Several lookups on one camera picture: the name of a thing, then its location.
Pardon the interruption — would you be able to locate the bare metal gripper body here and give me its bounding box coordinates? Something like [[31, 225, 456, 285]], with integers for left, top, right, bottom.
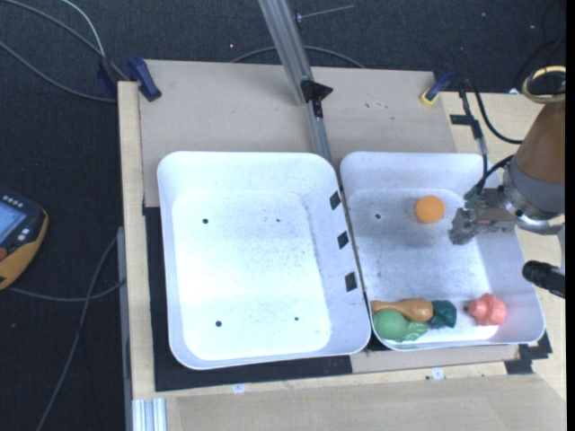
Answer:
[[467, 189, 561, 237]]

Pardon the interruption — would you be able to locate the orange ball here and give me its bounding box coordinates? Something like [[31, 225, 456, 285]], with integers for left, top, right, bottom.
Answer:
[[414, 195, 447, 225]]

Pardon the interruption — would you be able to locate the white plastic tray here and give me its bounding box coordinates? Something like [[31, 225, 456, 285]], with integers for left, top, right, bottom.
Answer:
[[155, 150, 374, 371], [339, 150, 547, 352]]

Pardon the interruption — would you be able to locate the dark green toy broccoli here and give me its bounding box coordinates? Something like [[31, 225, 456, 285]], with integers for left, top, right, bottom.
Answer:
[[428, 299, 458, 330]]

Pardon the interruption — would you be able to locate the pink toy shrimp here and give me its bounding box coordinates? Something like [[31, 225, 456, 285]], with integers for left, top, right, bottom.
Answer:
[[464, 292, 509, 328]]

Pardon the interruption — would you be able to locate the tan toy chicken drumstick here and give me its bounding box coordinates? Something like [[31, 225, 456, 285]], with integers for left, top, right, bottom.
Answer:
[[370, 297, 435, 324]]

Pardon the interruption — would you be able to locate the green toy pear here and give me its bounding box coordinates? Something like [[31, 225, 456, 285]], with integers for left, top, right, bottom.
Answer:
[[372, 309, 429, 344]]

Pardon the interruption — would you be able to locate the brown cardboard board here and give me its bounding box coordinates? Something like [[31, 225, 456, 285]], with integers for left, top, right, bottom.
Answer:
[[137, 58, 520, 374]]

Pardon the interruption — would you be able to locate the black cylinder on white bracket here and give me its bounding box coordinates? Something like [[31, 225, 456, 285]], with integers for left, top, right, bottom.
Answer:
[[516, 218, 567, 298]]

